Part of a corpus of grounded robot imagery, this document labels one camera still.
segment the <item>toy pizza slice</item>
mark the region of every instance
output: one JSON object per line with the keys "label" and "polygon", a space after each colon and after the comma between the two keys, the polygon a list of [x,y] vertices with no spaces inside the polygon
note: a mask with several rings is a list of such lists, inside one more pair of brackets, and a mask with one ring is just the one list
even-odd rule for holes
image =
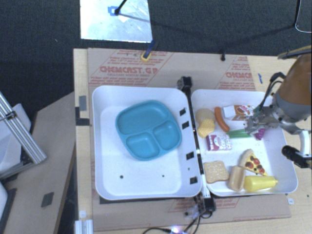
{"label": "toy pizza slice", "polygon": [[251,171],[255,174],[260,174],[267,176],[268,174],[262,167],[259,159],[254,155],[254,152],[252,149],[248,149],[243,154],[239,166],[245,168],[248,171]]}

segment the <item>yellow bottle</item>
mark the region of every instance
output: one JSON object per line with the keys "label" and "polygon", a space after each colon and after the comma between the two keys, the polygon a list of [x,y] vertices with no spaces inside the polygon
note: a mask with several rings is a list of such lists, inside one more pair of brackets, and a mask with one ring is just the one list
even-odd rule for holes
{"label": "yellow bottle", "polygon": [[278,181],[272,176],[246,176],[244,187],[248,192],[274,187]]}

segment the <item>toy hot dog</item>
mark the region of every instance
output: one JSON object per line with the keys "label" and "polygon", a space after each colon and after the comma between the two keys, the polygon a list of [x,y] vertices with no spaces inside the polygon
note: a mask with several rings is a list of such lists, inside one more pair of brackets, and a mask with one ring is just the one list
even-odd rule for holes
{"label": "toy hot dog", "polygon": [[216,121],[218,122],[219,126],[224,132],[228,132],[230,130],[230,127],[224,122],[221,114],[221,108],[220,107],[215,107],[214,108],[214,116]]}

